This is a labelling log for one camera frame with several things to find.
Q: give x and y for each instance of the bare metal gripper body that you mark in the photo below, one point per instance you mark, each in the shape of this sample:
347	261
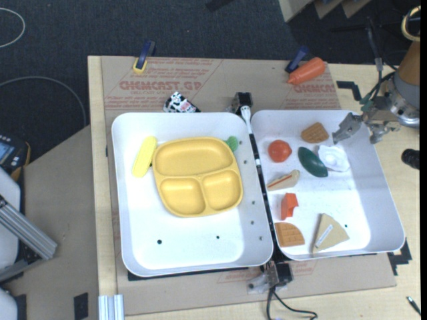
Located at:
383	113

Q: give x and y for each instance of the small brown waffle biscuit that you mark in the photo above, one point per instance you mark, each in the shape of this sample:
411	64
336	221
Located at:
314	132

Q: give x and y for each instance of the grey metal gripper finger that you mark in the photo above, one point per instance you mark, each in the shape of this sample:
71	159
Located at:
377	133
347	127

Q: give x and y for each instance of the tan triangular sandwich wedge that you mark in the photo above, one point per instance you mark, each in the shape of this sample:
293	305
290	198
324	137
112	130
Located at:
330	233

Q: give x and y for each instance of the green toy vegetable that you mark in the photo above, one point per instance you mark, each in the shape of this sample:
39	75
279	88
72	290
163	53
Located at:
233	142

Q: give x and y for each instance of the dark green leaf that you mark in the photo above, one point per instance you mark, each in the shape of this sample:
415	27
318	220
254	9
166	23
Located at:
312	162

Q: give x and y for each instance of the beige sandwich slice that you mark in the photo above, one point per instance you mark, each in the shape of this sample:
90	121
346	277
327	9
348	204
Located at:
283	180

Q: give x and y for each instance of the black pen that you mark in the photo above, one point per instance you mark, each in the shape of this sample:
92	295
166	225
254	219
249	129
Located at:
413	305

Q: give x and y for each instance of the white plastic tray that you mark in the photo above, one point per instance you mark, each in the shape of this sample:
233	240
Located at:
187	245
360	198

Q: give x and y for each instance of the brown cardboard board red print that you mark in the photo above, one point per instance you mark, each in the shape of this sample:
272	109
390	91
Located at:
207	78

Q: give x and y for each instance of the orange wedge piece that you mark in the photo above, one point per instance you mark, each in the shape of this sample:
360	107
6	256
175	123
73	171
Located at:
287	207

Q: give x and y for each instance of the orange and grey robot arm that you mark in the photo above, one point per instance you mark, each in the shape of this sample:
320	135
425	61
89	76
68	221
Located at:
410	65

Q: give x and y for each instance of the yellow corn cob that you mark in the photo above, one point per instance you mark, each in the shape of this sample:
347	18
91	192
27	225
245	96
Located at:
144	157

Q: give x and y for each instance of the red orange tomato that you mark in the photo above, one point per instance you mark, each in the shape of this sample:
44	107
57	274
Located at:
279	150

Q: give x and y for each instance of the black and white carton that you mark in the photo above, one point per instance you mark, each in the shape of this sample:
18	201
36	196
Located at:
180	104

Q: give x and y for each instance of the yellow divided plate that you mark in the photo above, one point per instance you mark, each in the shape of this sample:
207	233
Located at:
197	175

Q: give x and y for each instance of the brown quarter waffle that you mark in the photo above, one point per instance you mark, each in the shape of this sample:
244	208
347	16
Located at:
289	234

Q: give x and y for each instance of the white fried egg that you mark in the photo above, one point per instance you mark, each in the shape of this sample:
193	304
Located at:
333	158

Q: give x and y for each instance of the thin black and white rod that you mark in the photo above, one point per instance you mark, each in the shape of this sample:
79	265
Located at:
257	158

